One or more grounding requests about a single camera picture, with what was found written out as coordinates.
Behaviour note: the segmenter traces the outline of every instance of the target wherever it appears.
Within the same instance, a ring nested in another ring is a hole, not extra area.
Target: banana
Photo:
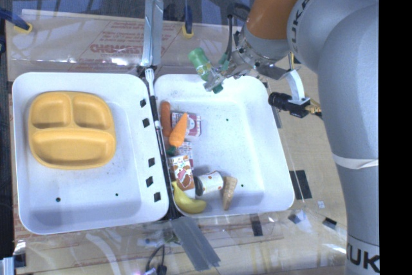
[[[201,213],[206,208],[204,200],[196,200],[188,197],[177,185],[176,181],[172,181],[174,191],[174,201],[177,206],[186,213]]]

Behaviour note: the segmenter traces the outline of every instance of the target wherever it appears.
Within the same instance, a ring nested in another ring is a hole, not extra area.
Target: ice cream cone
[[[233,192],[238,184],[238,179],[233,176],[223,177],[223,210],[228,210],[232,202]]]

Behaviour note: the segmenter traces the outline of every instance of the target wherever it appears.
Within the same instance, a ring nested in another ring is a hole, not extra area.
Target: carrot
[[[170,120],[170,103],[167,101],[162,101],[160,104],[160,123],[163,135],[168,138],[172,131],[172,123]]]
[[[167,150],[169,155],[174,154],[174,150],[177,147],[180,147],[183,144],[186,136],[186,129],[187,129],[187,113],[184,113],[179,121],[174,126],[172,132],[169,136],[169,144],[171,147]]]

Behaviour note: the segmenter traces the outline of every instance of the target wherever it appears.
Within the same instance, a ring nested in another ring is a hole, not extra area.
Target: green bottle
[[[212,64],[210,60],[206,57],[203,48],[197,47],[192,50],[187,57],[192,62],[193,66],[196,68],[198,75],[207,82],[209,72],[212,70]],[[217,94],[223,89],[221,84],[213,88],[213,93]]]

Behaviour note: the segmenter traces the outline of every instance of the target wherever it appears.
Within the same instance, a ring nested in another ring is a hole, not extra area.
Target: white can
[[[213,171],[194,177],[196,196],[209,194],[223,188],[223,177],[219,172]]]

